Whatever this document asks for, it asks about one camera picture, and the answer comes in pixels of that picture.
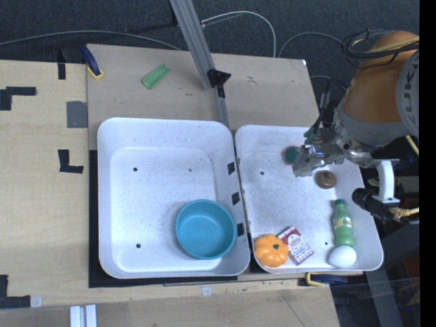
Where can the red and white carton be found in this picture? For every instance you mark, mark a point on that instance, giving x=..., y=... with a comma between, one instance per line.
x=297, y=247

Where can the black cylinder on white bracket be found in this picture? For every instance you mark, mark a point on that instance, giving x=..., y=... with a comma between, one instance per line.
x=371, y=199

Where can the brown doughnut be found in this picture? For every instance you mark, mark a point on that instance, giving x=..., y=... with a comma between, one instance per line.
x=325, y=180

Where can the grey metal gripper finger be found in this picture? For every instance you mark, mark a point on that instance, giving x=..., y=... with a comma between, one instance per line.
x=299, y=165
x=316, y=166

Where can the white plastic tray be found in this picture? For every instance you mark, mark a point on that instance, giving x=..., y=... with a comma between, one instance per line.
x=153, y=199
x=289, y=210

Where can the blue bowl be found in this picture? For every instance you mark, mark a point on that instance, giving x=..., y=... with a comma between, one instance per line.
x=204, y=228

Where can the green bottle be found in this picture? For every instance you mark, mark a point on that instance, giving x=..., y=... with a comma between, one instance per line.
x=342, y=225

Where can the green and orange round toy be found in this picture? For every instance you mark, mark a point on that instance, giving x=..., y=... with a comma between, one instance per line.
x=289, y=154

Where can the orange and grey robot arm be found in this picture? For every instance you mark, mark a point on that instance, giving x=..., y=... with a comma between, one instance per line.
x=374, y=94

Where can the green curved block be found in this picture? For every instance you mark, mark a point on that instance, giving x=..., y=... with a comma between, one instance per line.
x=156, y=76

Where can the white egg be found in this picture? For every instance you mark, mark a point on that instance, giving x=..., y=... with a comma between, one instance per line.
x=342, y=257

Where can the pale wood board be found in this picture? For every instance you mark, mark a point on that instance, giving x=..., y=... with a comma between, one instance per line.
x=265, y=94

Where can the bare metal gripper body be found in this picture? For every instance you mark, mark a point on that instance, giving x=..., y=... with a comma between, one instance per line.
x=328, y=148

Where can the orange pumpkin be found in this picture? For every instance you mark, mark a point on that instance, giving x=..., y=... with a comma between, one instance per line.
x=270, y=252

